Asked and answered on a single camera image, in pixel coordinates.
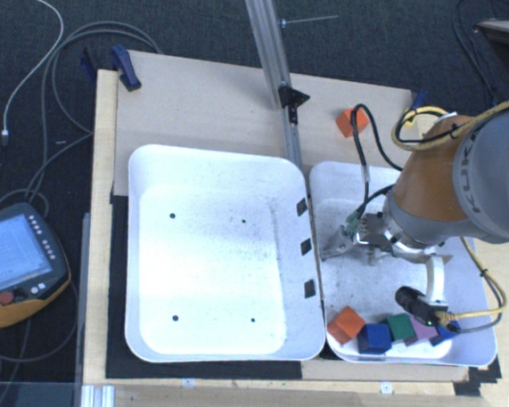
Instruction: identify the brown cardboard board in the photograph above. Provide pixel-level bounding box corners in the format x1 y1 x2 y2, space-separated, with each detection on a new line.
90 48 499 397

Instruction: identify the orange cube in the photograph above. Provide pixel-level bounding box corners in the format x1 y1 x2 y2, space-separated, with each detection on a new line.
333 106 372 141
324 303 368 348

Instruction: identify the white plastic tray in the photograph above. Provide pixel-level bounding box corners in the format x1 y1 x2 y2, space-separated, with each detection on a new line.
109 141 344 380
291 158 509 377

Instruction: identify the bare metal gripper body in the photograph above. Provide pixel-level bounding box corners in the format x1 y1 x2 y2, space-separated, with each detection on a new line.
347 210 450 265

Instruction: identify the black cylinder on white bracket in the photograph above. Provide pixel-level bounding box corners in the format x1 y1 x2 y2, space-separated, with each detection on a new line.
391 248 456 329

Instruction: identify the green cube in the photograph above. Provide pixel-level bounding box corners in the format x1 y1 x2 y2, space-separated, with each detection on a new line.
383 311 419 344

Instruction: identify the purple cube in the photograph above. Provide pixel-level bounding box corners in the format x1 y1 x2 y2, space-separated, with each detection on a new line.
403 316 442 350

